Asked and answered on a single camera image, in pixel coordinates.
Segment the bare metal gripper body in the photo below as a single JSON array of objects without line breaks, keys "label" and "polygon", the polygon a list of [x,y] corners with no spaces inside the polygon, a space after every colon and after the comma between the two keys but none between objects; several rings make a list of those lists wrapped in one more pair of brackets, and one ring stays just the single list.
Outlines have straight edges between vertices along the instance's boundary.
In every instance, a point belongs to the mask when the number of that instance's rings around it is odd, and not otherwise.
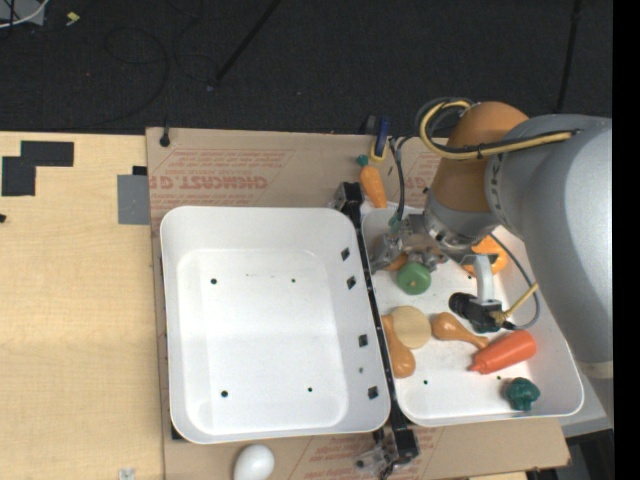
[{"label": "bare metal gripper body", "polygon": [[410,262],[408,256],[413,251],[441,253],[445,256],[444,263],[452,260],[461,264],[468,256],[474,255],[473,248],[481,241],[480,237],[466,236],[446,228],[437,217],[422,214],[410,214],[401,221],[396,220],[384,235],[396,236],[400,246],[400,256],[391,265],[397,263],[401,256]]}]

